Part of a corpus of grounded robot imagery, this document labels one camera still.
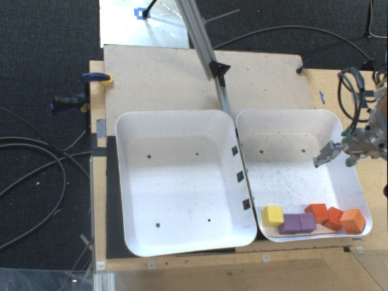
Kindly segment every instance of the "purple cube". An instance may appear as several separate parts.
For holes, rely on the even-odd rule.
[[[316,223],[313,213],[301,213],[299,215],[299,220],[301,221],[302,231],[300,233],[311,233],[316,230]]]
[[[284,223],[279,226],[279,233],[282,235],[293,235],[300,233],[301,231],[301,222],[299,220],[299,215],[286,214],[283,215]]]

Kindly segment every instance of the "yellow cube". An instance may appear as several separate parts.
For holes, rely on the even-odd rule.
[[[281,206],[267,206],[261,211],[261,221],[264,227],[279,227],[284,223]]]

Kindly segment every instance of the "blue tape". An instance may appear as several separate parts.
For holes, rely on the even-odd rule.
[[[325,99],[323,99],[323,92],[319,91],[319,95],[321,97],[322,103],[325,104]]]
[[[147,8],[145,7],[138,7],[133,9],[133,13],[136,16],[137,19],[145,20],[145,18],[142,15],[142,12],[145,11]]]

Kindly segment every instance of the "dark floor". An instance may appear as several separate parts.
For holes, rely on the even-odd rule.
[[[54,96],[82,93],[80,74],[99,48],[98,0],[0,0],[0,106],[31,122],[59,147],[66,147],[87,126],[86,115],[53,116]],[[386,39],[363,38],[369,0],[197,0],[205,19],[239,8],[210,22],[214,46],[253,30],[279,25],[308,25],[335,32],[382,63]],[[374,33],[387,35],[387,0],[375,0]],[[224,49],[297,53],[310,68],[361,67],[366,59],[331,36],[304,30],[255,35]],[[0,137],[37,138],[28,127],[0,112]],[[71,152],[90,150],[85,137]],[[88,157],[78,158],[88,168]],[[0,150],[0,191],[49,159],[29,149]],[[90,237],[90,195],[86,177],[69,163],[67,193],[61,211],[47,224],[0,250],[0,267],[70,269]],[[57,167],[27,180],[0,198],[0,246],[24,233],[54,208],[61,192]],[[77,268],[89,256],[85,255]]]

